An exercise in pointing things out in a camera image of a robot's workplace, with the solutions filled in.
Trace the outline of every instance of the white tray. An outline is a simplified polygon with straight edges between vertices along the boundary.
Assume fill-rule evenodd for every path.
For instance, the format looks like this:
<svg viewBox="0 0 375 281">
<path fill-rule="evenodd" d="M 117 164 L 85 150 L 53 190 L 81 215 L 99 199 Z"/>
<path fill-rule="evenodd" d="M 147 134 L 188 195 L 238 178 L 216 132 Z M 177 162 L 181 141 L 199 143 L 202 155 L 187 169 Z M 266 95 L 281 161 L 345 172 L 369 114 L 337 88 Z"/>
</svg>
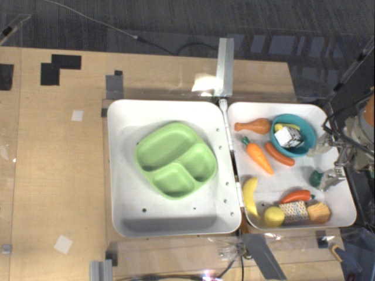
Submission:
<svg viewBox="0 0 375 281">
<path fill-rule="evenodd" d="M 308 182 L 309 176 L 314 170 L 322 172 L 333 168 L 333 163 L 338 158 L 337 149 L 331 149 L 328 153 L 315 157 L 296 158 L 295 166 L 288 167 L 278 163 L 265 151 L 264 144 L 270 141 L 269 133 L 259 135 L 248 130 L 240 132 L 234 130 L 236 122 L 251 122 L 257 118 L 267 118 L 272 121 L 281 114 L 294 114 L 305 119 L 315 129 L 316 138 L 323 134 L 321 126 L 326 115 L 314 105 L 237 102 L 230 105 L 228 110 L 240 181 L 243 184 L 249 177 L 258 177 L 254 199 L 259 215 L 262 216 L 269 206 L 278 205 L 278 201 L 292 189 L 308 189 L 316 195 L 316 200 L 328 205 L 332 212 L 330 220 L 324 224 L 304 222 L 299 225 L 283 225 L 277 229 L 330 228 L 352 225 L 356 219 L 356 208 L 347 180 L 331 187 L 325 193 L 310 186 Z M 250 141 L 254 141 L 262 147 L 274 169 L 275 174 L 273 176 L 267 174 L 250 159 L 246 153 L 245 145 L 241 143 L 243 136 L 247 136 Z M 262 221 L 258 221 L 250 214 L 248 214 L 248 220 L 259 229 L 269 230 Z"/>
<path fill-rule="evenodd" d="M 136 166 L 137 143 L 170 122 L 193 128 L 211 147 L 218 172 L 181 200 L 161 196 Z M 119 100 L 108 109 L 112 220 L 126 237 L 219 234 L 241 222 L 233 167 L 220 109 L 208 102 Z"/>
</svg>

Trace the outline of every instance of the white wire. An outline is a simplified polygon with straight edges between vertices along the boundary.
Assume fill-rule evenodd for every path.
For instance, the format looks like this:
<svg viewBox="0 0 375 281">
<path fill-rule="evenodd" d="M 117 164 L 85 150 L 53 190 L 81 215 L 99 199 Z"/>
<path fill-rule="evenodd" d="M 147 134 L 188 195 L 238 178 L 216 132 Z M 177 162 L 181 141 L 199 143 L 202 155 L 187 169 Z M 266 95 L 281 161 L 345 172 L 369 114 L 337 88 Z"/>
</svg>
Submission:
<svg viewBox="0 0 375 281">
<path fill-rule="evenodd" d="M 48 2 L 48 3 L 52 3 L 52 4 L 55 4 L 55 5 L 58 5 L 58 6 L 62 7 L 62 8 L 68 9 L 69 11 L 72 11 L 72 12 L 74 12 L 74 13 L 76 13 L 76 14 L 78 14 L 78 15 L 80 15 L 80 16 L 82 16 L 82 17 L 88 19 L 88 20 L 91 20 L 91 21 L 93 21 L 93 22 L 95 22 L 95 23 L 98 23 L 98 24 L 104 25 L 104 26 L 106 26 L 106 27 L 112 28 L 112 29 L 114 29 L 114 30 L 116 30 L 116 31 L 119 31 L 119 32 L 121 32 L 121 33 L 123 33 L 123 34 L 125 34 L 125 35 L 127 35 L 127 36 L 131 36 L 131 37 L 132 37 L 133 39 L 135 39 L 135 40 L 138 38 L 138 36 L 136 36 L 136 35 L 132 35 L 132 34 L 126 32 L 126 31 L 123 31 L 122 29 L 117 28 L 117 27 L 115 27 L 115 26 L 113 26 L 113 25 L 110 25 L 110 24 L 107 24 L 107 23 L 105 23 L 105 22 L 99 21 L 99 20 L 97 20 L 97 19 L 91 18 L 91 17 L 89 17 L 89 16 L 87 16 L 87 15 L 85 15 L 85 14 L 79 12 L 79 11 L 76 11 L 76 10 L 73 9 L 73 8 L 70 8 L 70 7 L 66 6 L 66 5 L 63 5 L 63 4 L 61 4 L 61 3 L 58 3 L 58 2 L 55 2 L 55 1 L 51 1 L 51 0 L 42 0 L 42 1 L 45 1 L 45 2 Z"/>
</svg>

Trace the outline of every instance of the patterned block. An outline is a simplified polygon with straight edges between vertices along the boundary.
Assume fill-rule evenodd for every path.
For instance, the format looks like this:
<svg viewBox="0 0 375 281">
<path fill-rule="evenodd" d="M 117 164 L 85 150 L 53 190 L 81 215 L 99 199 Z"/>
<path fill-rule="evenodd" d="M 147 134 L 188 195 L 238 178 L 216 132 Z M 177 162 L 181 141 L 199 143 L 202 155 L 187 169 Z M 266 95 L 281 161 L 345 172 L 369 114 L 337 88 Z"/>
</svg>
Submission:
<svg viewBox="0 0 375 281">
<path fill-rule="evenodd" d="M 309 214 L 303 201 L 280 204 L 279 206 L 285 213 L 284 224 L 307 221 L 309 219 Z"/>
</svg>

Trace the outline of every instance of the gray carpet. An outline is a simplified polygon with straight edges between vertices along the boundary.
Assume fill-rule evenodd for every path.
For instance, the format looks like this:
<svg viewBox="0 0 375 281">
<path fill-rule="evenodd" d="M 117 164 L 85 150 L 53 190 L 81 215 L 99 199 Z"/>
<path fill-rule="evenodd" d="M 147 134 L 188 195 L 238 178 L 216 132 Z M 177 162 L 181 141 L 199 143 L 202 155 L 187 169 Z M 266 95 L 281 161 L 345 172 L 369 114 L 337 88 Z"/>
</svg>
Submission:
<svg viewBox="0 0 375 281">
<path fill-rule="evenodd" d="M 299 95 L 325 96 L 374 36 L 374 0 L 53 0 L 184 56 L 287 61 Z M 22 44 L 108 52 L 166 51 L 40 0 L 0 0 L 0 28 L 29 13 Z"/>
</svg>

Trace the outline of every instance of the orange carrot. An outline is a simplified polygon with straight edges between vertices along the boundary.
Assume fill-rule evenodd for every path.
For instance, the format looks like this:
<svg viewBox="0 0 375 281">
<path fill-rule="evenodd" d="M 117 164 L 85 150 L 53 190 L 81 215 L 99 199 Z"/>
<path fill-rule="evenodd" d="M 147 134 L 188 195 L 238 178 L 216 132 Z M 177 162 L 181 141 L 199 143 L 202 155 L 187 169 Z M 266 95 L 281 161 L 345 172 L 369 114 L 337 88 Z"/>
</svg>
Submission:
<svg viewBox="0 0 375 281">
<path fill-rule="evenodd" d="M 293 166 L 295 164 L 295 160 L 293 158 L 289 158 L 288 156 L 281 154 L 279 151 L 276 150 L 276 148 L 271 142 L 266 143 L 264 147 L 266 151 L 278 162 L 287 166 Z"/>
<path fill-rule="evenodd" d="M 314 195 L 310 193 L 309 190 L 296 190 L 290 194 L 287 194 L 281 201 L 280 204 L 304 201 L 307 202 L 310 198 L 315 198 Z"/>
<path fill-rule="evenodd" d="M 265 157 L 262 149 L 256 143 L 251 143 L 246 136 L 242 138 L 242 143 L 247 145 L 247 154 L 249 154 L 253 161 L 258 163 L 258 165 L 260 165 L 267 173 L 273 175 L 274 170 L 268 162 L 267 157 Z"/>
<path fill-rule="evenodd" d="M 234 130 L 240 131 L 242 129 L 247 129 L 254 131 L 259 134 L 266 134 L 271 130 L 271 123 L 268 119 L 256 119 L 250 123 L 235 123 Z"/>
</svg>

